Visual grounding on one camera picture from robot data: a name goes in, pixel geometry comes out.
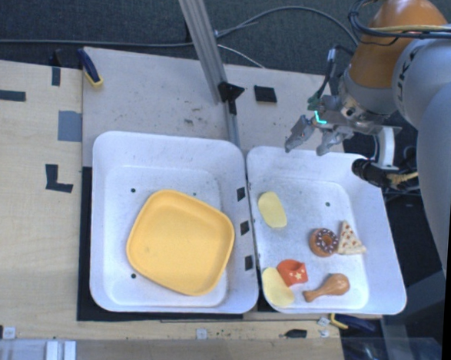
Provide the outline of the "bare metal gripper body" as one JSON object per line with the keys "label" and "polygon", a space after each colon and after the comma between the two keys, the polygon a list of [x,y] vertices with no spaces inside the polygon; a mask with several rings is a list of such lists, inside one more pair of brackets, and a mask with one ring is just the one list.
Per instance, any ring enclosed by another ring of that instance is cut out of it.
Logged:
{"label": "bare metal gripper body", "polygon": [[315,93],[312,96],[311,123],[321,130],[337,130],[341,132],[377,135],[382,129],[390,128],[395,135],[401,126],[383,124],[386,115],[372,113],[364,109],[351,96],[328,95]]}

